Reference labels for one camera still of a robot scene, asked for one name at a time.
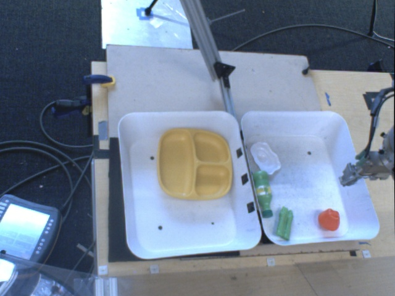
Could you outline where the yellow divided plate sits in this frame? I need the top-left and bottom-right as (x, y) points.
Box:
(157, 128), (234, 201)

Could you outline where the green bottle with yellow label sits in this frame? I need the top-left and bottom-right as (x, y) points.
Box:
(252, 170), (274, 219)

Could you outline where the pale wood flat board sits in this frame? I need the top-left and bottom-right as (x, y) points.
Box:
(90, 60), (395, 277)

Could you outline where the white plastic tray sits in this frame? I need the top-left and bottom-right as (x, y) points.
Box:
(240, 110), (381, 247)
(117, 110), (264, 260)

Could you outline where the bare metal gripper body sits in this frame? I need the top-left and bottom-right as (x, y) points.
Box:
(359, 130), (395, 181)

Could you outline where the clear plastic bottle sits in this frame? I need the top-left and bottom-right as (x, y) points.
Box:
(249, 141), (282, 176)

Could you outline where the green toy asparagus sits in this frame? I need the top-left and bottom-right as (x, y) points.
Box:
(275, 206), (294, 241)

